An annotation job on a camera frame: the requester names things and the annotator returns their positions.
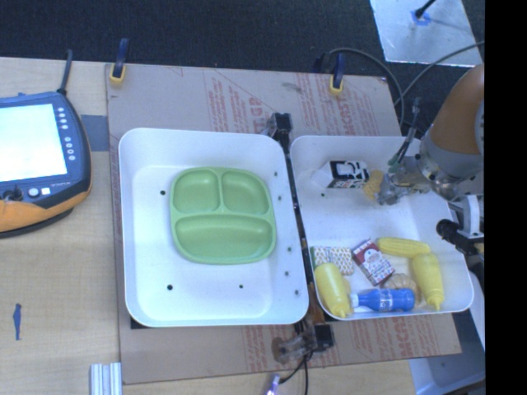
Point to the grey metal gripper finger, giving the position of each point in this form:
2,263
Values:
389,196
392,178

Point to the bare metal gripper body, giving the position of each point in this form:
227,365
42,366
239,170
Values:
428,179

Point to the small yellow corn cob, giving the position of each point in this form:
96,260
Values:
372,185

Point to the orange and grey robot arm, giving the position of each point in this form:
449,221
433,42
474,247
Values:
457,109

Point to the white plastic tray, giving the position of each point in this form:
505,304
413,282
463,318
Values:
370,220
206,294

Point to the black and white carton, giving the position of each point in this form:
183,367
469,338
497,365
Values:
348,173

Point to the long yellow corn cob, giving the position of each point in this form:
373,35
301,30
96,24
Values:
403,247

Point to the red and white carton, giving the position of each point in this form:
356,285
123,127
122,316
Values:
372,263

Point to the yellow patterned packet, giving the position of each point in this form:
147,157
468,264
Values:
333,255

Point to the tan bread roll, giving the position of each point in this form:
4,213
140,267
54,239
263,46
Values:
401,281

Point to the yellow squeeze bottle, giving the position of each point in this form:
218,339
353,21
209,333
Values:
428,278
332,288

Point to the blue bottle white cap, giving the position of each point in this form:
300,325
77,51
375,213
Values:
387,300

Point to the green divided plate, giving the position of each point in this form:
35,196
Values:
222,229

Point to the brown cardboard board red print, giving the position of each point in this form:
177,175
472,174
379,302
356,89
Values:
173,97

